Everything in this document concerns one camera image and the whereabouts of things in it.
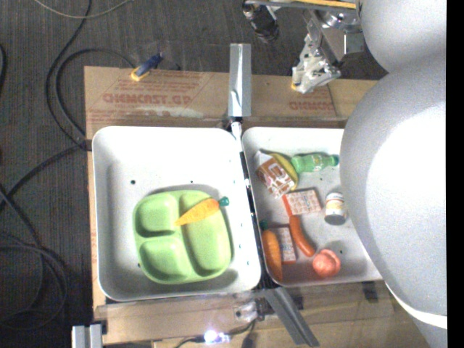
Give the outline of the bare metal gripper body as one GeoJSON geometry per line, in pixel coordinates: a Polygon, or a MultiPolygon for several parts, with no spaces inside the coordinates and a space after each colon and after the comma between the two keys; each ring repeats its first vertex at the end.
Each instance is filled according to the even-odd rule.
{"type": "Polygon", "coordinates": [[[355,54],[364,52],[364,35],[356,10],[309,9],[306,12],[307,30],[315,35],[329,61],[341,63],[355,54]]]}

